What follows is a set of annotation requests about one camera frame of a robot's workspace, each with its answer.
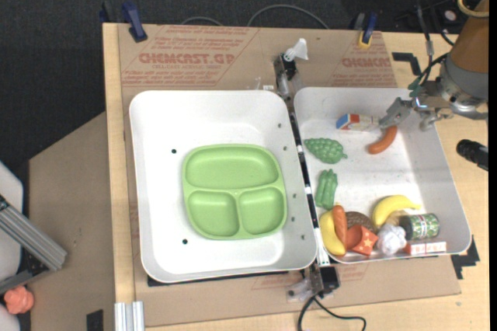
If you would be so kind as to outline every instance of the cardboard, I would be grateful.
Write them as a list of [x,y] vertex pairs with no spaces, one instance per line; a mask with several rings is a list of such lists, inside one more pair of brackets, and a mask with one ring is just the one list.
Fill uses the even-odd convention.
[[113,329],[106,147],[103,113],[28,163],[30,220],[68,252],[61,270],[28,284],[35,300],[33,330],[83,330],[88,315],[102,321],[103,329]]
[[[302,302],[288,299],[286,294],[289,286],[301,280],[298,271],[151,286],[155,283],[141,265],[136,182],[127,114],[129,103],[147,89],[267,89],[275,92],[273,61],[302,37],[308,42],[309,53],[308,61],[297,59],[304,85],[395,87],[382,34],[375,32],[370,49],[364,50],[356,44],[360,32],[352,30],[145,25],[149,40],[136,44],[127,26],[119,25],[118,28],[134,286],[136,299],[144,303],[145,325],[164,326],[299,311]],[[203,44],[213,42],[214,46]],[[326,300],[329,307],[461,291],[448,256],[336,267],[342,285]]]

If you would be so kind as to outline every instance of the black cable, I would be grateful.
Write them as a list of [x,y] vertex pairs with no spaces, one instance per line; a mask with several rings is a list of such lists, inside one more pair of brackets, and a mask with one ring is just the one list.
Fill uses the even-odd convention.
[[[452,2],[452,1],[454,1],[454,0],[442,0],[442,1],[438,1],[438,2],[436,2],[436,3],[433,4],[433,8],[436,8],[437,6],[440,6],[440,5],[443,5],[443,4],[447,3],[447,2]],[[421,10],[424,12],[424,11],[428,10],[428,7],[422,8]],[[402,13],[401,15],[398,15],[398,16],[394,17],[394,21],[398,22],[399,20],[406,19],[409,16],[411,16],[412,14],[413,14],[413,11],[409,10],[407,12]]]
[[440,22],[438,20],[438,17],[436,16],[436,11],[435,8],[432,5],[432,2],[430,0],[425,0],[426,4],[428,5],[429,13],[431,15],[431,20],[433,23],[433,26],[435,27],[435,30],[442,36],[442,38],[447,42],[449,45],[454,45],[454,42],[445,34],[445,32],[442,29],[442,26],[440,25]]
[[419,78],[422,78],[422,81],[420,82],[420,85],[423,86],[425,84],[426,81],[428,81],[428,78],[429,78],[429,73],[432,71],[432,67],[435,65],[435,64],[439,64],[441,63],[442,61],[444,61],[446,59],[448,54],[443,54],[441,56],[439,56],[437,59],[435,60],[431,60],[431,56],[429,57],[430,61],[428,63],[428,66],[422,71],[421,75],[419,76]]
[[332,315],[333,317],[336,317],[337,319],[360,320],[361,322],[363,322],[363,328],[361,329],[361,331],[364,331],[366,329],[367,323],[366,323],[366,319],[364,317],[361,317],[359,315],[349,315],[349,316],[337,315],[336,313],[333,313],[331,310],[326,308],[320,301],[318,301],[318,299],[316,299],[316,297],[314,297],[314,302],[316,302],[321,307],[321,309],[323,309],[326,313],[328,313],[329,315]]
[[422,16],[422,7],[420,0],[416,0],[416,15],[418,16],[418,22],[421,27],[422,33],[425,35],[425,39],[427,41],[430,41],[428,27],[426,26],[425,19]]
[[333,313],[331,310],[326,308],[320,301],[318,301],[317,297],[320,295],[320,293],[317,293],[316,295],[312,295],[304,304],[304,306],[301,309],[301,312],[298,316],[297,320],[297,330],[298,331],[303,331],[302,329],[302,320],[304,319],[305,312],[309,309],[309,306],[311,306],[312,302],[316,302],[321,309],[323,309],[325,312],[327,312],[329,315],[332,315],[333,317],[336,317],[337,319],[341,320],[360,320],[363,322],[363,328],[361,331],[364,331],[366,329],[366,319],[364,317],[360,316],[344,316],[344,315],[337,315]]

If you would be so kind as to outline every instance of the blue clamp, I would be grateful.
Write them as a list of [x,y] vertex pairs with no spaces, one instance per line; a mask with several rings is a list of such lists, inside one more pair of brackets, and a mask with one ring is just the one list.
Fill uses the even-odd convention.
[[367,49],[371,46],[371,37],[373,36],[374,27],[376,26],[376,13],[372,12],[367,20],[366,28],[361,31],[359,37],[359,47]]
[[126,1],[123,3],[122,10],[124,20],[131,24],[130,33],[134,40],[136,42],[146,40],[148,36],[141,25],[137,6],[131,1]]

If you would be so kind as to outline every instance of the small box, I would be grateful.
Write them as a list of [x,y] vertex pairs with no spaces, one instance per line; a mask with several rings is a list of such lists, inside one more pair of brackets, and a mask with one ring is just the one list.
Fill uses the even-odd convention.
[[444,241],[437,242],[408,242],[404,251],[409,255],[424,255],[428,253],[445,253],[447,243]]
[[336,129],[343,131],[372,131],[378,127],[378,117],[347,113],[336,121]]

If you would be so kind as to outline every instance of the sausage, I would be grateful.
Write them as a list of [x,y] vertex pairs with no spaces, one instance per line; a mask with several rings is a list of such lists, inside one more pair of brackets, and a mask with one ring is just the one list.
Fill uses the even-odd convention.
[[347,244],[347,217],[340,204],[336,204],[332,209],[333,222],[335,223],[335,233],[344,246]]
[[397,125],[392,125],[391,127],[388,127],[385,130],[382,139],[369,145],[367,151],[370,154],[378,154],[386,150],[387,147],[394,142],[395,136],[397,135],[397,130],[398,130]]

